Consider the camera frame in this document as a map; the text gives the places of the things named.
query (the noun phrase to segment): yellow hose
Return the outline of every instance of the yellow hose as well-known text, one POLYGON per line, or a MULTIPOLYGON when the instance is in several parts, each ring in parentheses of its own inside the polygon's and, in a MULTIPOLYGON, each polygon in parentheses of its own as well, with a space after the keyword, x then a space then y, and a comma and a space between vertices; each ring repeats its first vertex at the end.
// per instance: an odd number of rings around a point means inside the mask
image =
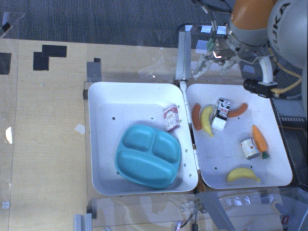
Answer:
MULTIPOLYGON (((271 53, 272 55, 274 55, 274 53, 273 53, 273 51, 272 51, 271 48, 269 48, 269 51, 270 51, 270 53, 271 53)), ((297 85, 299 85, 299 84, 302 82, 302 77, 301 77, 299 74, 294 73, 294 72, 292 72, 292 71, 286 69, 285 67, 283 67, 283 66, 278 62, 278 60, 277 60, 277 58, 276 58, 275 56, 273 57, 273 60, 274 60, 275 64, 276 64, 282 71, 284 71, 284 72, 286 72, 286 73, 288 73, 288 74, 290 74, 290 75, 295 76, 296 78, 298 78, 298 80, 297 80, 296 82, 294 82, 293 84, 291 84, 290 86, 288 86, 288 87, 286 87, 286 88, 273 88, 273 89, 271 89, 271 91, 272 91, 273 93, 275 93, 276 95, 280 95, 280 94, 282 94, 282 93, 285 93, 285 92, 287 92, 287 91, 293 89, 294 87, 296 87, 297 85)))

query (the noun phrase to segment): brown sausage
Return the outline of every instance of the brown sausage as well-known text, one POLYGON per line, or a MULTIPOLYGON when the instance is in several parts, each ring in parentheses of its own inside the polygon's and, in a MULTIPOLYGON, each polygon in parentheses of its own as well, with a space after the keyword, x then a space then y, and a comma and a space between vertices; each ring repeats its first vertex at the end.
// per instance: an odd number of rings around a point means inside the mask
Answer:
POLYGON ((241 107, 239 107, 237 110, 230 110, 228 112, 228 117, 237 117, 244 113, 246 109, 248 108, 248 105, 246 103, 243 103, 241 107))
POLYGON ((201 126, 201 121, 199 119, 199 113, 201 110, 201 106, 197 103, 194 108, 192 109, 192 123, 194 125, 194 128, 197 130, 201 130, 202 126, 201 126))

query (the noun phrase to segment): toy carrot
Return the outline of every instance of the toy carrot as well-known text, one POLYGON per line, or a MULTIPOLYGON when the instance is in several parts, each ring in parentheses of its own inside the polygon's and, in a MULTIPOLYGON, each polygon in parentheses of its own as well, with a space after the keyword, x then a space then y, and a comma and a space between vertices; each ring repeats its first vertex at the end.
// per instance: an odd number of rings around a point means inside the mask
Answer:
POLYGON ((252 126, 252 133, 253 133, 253 136, 254 136, 256 146, 257 146, 258 150, 262 153, 262 158, 263 159, 268 158, 269 157, 269 154, 267 152, 268 144, 266 143, 266 140, 263 137, 260 130, 255 125, 252 126))

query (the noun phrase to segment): yellow banana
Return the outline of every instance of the yellow banana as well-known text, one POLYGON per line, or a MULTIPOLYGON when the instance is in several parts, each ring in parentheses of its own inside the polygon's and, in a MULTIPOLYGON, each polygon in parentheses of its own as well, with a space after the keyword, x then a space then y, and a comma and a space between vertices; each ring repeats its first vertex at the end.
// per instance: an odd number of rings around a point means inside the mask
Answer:
POLYGON ((261 180, 255 175, 254 171, 246 167, 238 167, 235 168, 234 170, 231 170, 227 176, 227 181, 231 182, 238 178, 249 178, 256 180, 257 182, 260 182, 261 180))
POLYGON ((213 136, 213 134, 212 134, 212 129, 211 129, 209 118, 212 112, 213 112, 213 107, 210 105, 202 111, 201 117, 200 117, 202 129, 205 132, 208 132, 211 137, 213 136))

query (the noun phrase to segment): white can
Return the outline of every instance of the white can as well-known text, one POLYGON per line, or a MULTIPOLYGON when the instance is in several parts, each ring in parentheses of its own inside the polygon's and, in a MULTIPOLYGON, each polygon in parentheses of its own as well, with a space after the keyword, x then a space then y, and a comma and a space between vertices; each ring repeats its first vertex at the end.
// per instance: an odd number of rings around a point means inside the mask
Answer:
POLYGON ((252 159, 260 155, 253 138, 243 140, 241 142, 241 147, 247 159, 252 159))

